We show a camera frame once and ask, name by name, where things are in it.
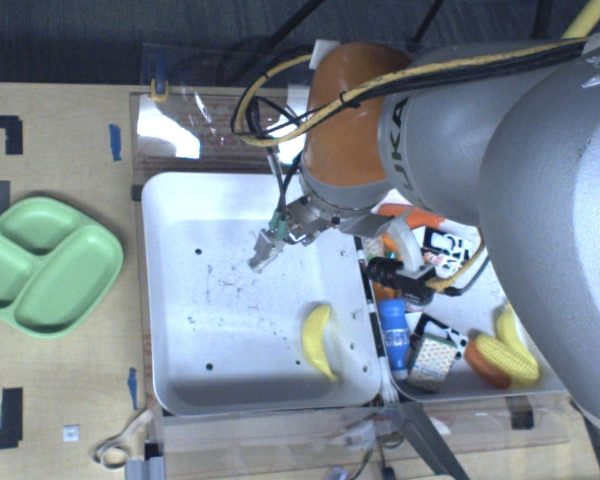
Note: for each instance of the orange carrot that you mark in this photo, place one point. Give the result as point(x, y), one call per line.
point(415, 214)

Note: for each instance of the black and white carton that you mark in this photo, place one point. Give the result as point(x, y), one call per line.
point(442, 330)
point(447, 248)

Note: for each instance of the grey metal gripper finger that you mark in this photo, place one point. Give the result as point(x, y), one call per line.
point(260, 250)
point(274, 253)

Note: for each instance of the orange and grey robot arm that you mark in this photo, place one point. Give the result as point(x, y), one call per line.
point(505, 168)

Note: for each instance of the black cylinder on white bracket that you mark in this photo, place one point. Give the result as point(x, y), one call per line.
point(411, 280)

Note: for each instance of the blue bottle with white cap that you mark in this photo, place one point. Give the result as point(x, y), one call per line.
point(395, 335)

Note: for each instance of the yellow banana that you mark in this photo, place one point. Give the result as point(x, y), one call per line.
point(507, 330)
point(316, 338)

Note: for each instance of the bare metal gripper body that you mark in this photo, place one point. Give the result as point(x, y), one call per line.
point(307, 220)

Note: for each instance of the thin black and white rod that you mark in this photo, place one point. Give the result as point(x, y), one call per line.
point(375, 318)

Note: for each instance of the white carton with orange pattern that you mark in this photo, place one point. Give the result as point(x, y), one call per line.
point(432, 363)

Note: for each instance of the orange-red sausage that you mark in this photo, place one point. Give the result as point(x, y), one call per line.
point(482, 368)

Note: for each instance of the yellow corn cob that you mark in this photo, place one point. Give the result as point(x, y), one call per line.
point(507, 358)

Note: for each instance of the green divided plate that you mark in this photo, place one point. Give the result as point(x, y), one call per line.
point(50, 268)

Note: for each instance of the small orange can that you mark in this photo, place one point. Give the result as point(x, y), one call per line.
point(386, 292)

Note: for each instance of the white plastic tray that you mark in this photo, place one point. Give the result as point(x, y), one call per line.
point(240, 308)
point(472, 305)

